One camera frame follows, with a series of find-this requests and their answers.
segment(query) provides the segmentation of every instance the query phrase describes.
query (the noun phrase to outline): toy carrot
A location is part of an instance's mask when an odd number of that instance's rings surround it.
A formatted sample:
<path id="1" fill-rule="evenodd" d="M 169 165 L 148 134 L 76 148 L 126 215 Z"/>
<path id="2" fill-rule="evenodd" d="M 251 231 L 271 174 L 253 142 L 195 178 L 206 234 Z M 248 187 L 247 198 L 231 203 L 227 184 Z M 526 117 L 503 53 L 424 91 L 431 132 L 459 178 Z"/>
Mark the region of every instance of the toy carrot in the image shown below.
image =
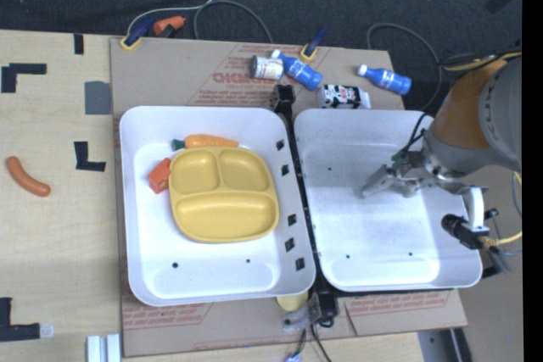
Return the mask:
<path id="1" fill-rule="evenodd" d="M 174 149 L 179 148 L 201 148 L 201 147 L 236 147 L 239 142 L 225 137 L 198 134 L 185 137 L 184 141 L 174 139 L 172 146 Z"/>

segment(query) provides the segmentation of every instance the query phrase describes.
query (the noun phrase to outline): bottle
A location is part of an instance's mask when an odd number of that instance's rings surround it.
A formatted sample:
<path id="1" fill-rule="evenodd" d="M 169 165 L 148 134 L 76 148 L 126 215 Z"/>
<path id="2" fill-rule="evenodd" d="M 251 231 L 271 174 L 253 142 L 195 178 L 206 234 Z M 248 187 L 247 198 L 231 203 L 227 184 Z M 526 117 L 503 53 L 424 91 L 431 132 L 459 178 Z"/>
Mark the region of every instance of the bottle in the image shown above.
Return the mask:
<path id="1" fill-rule="evenodd" d="M 369 68 L 362 64 L 357 74 L 360 77 L 367 77 L 375 86 L 387 89 L 398 95 L 406 95 L 411 89 L 411 79 L 403 75 L 396 74 L 394 71 L 385 68 Z"/>
<path id="2" fill-rule="evenodd" d="M 304 85 L 310 91 L 315 91 L 322 80 L 322 74 L 312 70 L 297 58 L 289 58 L 281 53 L 280 50 L 274 50 L 271 57 L 281 59 L 284 65 L 284 71 L 289 77 L 295 79 L 298 83 Z"/>

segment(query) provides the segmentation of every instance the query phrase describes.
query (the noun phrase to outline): can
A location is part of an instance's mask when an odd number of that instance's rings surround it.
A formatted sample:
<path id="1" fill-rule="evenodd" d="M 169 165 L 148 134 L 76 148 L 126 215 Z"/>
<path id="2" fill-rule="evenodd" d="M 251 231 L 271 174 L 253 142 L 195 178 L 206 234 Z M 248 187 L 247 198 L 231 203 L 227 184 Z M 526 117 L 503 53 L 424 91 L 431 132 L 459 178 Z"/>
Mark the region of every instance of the can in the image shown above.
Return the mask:
<path id="1" fill-rule="evenodd" d="M 249 73 L 255 79 L 280 81 L 283 75 L 283 61 L 281 59 L 253 56 Z"/>

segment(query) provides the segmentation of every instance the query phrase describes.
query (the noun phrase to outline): toy sausage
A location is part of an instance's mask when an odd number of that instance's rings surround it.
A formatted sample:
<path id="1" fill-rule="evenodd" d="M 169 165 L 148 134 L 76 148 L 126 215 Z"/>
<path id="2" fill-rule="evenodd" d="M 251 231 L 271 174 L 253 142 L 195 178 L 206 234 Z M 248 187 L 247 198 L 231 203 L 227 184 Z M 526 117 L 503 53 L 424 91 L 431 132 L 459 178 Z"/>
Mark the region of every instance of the toy sausage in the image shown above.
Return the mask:
<path id="1" fill-rule="evenodd" d="M 15 156 L 8 157 L 6 160 L 9 174 L 16 180 L 21 187 L 34 193 L 37 196 L 47 196 L 51 192 L 51 187 L 38 180 L 35 180 L 26 173 L 19 159 Z"/>

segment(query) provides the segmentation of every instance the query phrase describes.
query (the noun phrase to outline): cardboard sheet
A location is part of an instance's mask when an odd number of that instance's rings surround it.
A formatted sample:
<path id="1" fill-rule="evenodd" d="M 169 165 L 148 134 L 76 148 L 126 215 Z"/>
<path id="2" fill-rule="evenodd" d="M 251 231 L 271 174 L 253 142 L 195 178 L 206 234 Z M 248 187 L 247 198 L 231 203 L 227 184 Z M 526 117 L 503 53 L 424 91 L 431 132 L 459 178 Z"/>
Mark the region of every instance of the cardboard sheet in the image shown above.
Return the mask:
<path id="1" fill-rule="evenodd" d="M 296 56 L 301 47 L 243 42 L 144 39 L 124 52 L 111 38 L 111 83 L 115 132 L 115 173 L 120 237 L 123 351 L 126 357 L 171 354 L 212 348 L 295 343 L 297 331 L 283 331 L 275 299 L 155 308 L 139 302 L 128 285 L 118 124 L 139 105 L 265 107 L 276 81 L 249 77 L 253 55 L 269 57 L 275 48 Z M 403 109 L 401 98 L 356 76 L 360 64 L 392 69 L 382 51 L 320 47 L 311 64 L 322 84 L 360 86 L 374 109 Z M 287 77 L 296 94 L 294 115 L 316 107 L 316 94 Z M 341 298 L 339 316 L 322 339 L 359 337 L 466 325 L 457 291 Z"/>

